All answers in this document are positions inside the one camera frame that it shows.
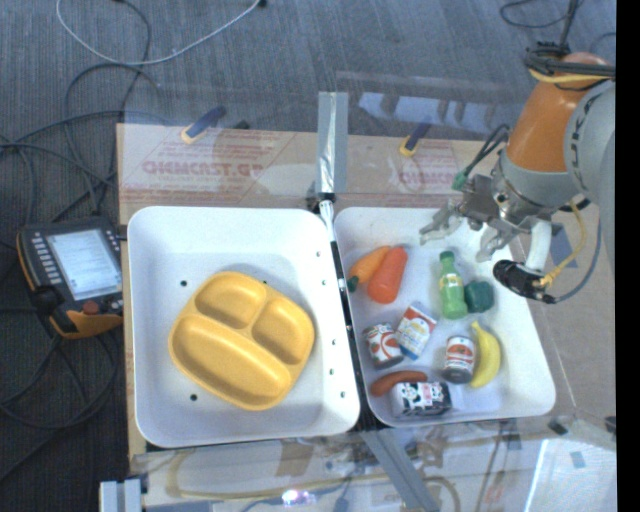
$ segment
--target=divided plate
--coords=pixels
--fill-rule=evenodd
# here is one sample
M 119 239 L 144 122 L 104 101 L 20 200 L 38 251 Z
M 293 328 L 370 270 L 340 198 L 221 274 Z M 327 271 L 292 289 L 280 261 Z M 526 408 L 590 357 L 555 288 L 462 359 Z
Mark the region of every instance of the divided plate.
M 282 401 L 315 337 L 309 315 L 288 297 L 240 272 L 220 272 L 193 294 L 169 334 L 178 368 L 202 387 L 250 411 Z

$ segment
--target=blue clamp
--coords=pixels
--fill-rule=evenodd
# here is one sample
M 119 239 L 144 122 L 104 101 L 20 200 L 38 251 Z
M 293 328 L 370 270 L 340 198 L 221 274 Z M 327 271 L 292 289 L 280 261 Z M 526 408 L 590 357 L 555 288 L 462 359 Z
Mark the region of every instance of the blue clamp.
M 415 155 L 418 151 L 418 141 L 426 135 L 430 127 L 431 125 L 428 123 L 420 123 L 411 135 L 402 140 L 399 148 L 400 154 L 407 157 Z
M 197 140 L 204 137 L 205 132 L 209 126 L 218 123 L 218 120 L 227 113 L 227 109 L 220 106 L 209 110 L 205 115 L 198 119 L 195 123 L 187 126 L 182 132 L 180 137 L 185 144 L 193 144 Z

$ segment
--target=banana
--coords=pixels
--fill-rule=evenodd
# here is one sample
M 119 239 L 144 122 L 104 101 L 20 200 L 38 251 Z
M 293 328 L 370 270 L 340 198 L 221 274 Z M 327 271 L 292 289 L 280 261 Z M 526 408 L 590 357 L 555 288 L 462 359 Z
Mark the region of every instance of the banana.
M 476 366 L 473 378 L 469 382 L 469 386 L 472 388 L 481 388 L 489 384 L 497 375 L 500 369 L 502 353 L 497 338 L 480 327 L 477 320 L 471 324 L 471 327 L 476 333 L 480 360 Z

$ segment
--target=toy sausage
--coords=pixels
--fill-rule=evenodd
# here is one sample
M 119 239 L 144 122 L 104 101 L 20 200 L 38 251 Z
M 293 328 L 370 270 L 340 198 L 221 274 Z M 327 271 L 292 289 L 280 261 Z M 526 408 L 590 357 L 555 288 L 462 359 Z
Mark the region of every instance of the toy sausage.
M 399 370 L 383 375 L 371 384 L 371 388 L 369 389 L 373 396 L 382 396 L 391 391 L 391 388 L 400 382 L 427 382 L 427 380 L 427 374 L 424 372 Z

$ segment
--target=soup can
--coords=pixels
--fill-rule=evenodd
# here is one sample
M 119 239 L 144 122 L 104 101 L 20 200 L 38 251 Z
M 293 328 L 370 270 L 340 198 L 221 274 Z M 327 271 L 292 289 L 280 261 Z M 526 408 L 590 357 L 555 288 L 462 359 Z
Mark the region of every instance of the soup can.
M 465 336 L 451 336 L 447 340 L 447 350 L 442 374 L 454 384 L 465 384 L 473 377 L 476 347 L 473 340 Z
M 402 361 L 404 356 L 396 339 L 396 333 L 388 322 L 367 327 L 362 334 L 377 369 L 384 369 Z

